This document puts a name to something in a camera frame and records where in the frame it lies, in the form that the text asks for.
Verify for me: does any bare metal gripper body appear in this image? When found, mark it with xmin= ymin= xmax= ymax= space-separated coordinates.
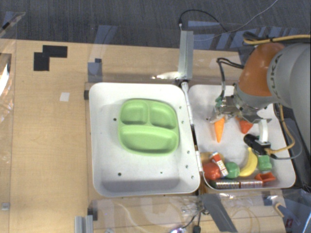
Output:
xmin=214 ymin=95 xmax=259 ymax=121

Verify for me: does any short orange carrot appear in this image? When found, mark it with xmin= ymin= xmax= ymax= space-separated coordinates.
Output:
xmin=239 ymin=119 xmax=254 ymax=134

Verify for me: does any long orange carrot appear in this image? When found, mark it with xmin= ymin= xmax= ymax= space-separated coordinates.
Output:
xmin=214 ymin=116 xmax=226 ymax=144

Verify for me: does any white plastic tray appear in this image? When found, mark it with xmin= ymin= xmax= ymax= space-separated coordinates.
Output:
xmin=88 ymin=82 xmax=201 ymax=199
xmin=188 ymin=84 xmax=297 ymax=192

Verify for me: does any thin black and white rod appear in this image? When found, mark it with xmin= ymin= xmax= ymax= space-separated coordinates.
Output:
xmin=181 ymin=81 xmax=204 ymax=172

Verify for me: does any yellow banana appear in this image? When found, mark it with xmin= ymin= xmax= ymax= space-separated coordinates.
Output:
xmin=239 ymin=146 xmax=259 ymax=178

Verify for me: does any red and white carton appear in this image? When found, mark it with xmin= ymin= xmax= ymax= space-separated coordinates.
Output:
xmin=209 ymin=151 xmax=230 ymax=179

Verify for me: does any green pepper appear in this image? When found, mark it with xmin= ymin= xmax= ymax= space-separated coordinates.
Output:
xmin=224 ymin=161 xmax=241 ymax=180

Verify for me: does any red tomato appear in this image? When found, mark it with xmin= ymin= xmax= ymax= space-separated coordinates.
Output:
xmin=202 ymin=162 xmax=222 ymax=182

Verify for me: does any orange open box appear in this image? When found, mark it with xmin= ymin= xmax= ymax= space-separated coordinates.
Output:
xmin=254 ymin=171 xmax=276 ymax=183

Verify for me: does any long patterned carton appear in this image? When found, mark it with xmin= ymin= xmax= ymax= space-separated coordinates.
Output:
xmin=209 ymin=179 xmax=241 ymax=190

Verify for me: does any green divided plate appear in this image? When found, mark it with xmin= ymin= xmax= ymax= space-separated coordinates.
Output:
xmin=118 ymin=99 xmax=180 ymax=157

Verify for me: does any black cylinder on white bracket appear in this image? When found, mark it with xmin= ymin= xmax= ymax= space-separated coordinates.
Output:
xmin=243 ymin=119 xmax=272 ymax=155

